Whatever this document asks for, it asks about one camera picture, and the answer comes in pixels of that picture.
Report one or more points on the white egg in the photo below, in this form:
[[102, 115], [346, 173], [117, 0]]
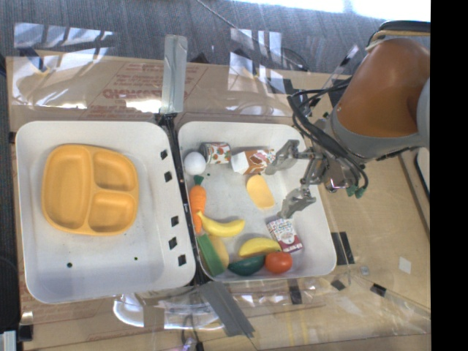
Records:
[[194, 163]]

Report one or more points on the brown and white carton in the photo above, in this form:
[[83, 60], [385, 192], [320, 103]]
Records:
[[252, 161]]

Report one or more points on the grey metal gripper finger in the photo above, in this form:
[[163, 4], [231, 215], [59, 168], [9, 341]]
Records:
[[284, 157], [297, 202]]

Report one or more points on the white plastic tray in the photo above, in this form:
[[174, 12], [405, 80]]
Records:
[[230, 196], [102, 265]]

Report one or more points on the dark green avocado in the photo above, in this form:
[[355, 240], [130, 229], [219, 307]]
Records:
[[246, 266]]

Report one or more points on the pale yellow oval toy food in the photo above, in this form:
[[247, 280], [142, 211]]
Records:
[[259, 192]]

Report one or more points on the brown cardboard board, red print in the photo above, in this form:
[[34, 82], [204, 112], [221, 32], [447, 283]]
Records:
[[120, 86]]

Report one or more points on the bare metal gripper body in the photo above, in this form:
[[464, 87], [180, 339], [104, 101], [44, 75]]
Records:
[[334, 170]]

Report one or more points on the yellow corn cob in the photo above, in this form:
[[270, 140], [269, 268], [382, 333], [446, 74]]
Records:
[[223, 252]]

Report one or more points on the white can with strawberry print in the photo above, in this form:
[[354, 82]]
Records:
[[216, 153]]

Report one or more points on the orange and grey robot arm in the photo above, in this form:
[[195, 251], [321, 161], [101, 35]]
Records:
[[380, 93]]

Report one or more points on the orange carrot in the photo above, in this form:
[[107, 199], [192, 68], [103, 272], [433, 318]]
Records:
[[197, 197]]

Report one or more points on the orange divided plate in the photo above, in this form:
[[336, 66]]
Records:
[[67, 188]]

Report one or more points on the red tomato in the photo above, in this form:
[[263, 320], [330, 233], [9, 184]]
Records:
[[278, 262]]

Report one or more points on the red and white carton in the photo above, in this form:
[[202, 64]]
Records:
[[285, 236]]

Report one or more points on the yellow banana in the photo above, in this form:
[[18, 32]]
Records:
[[257, 246], [221, 228]]

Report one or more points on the green rectangular block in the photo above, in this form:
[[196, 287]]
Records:
[[211, 256]]

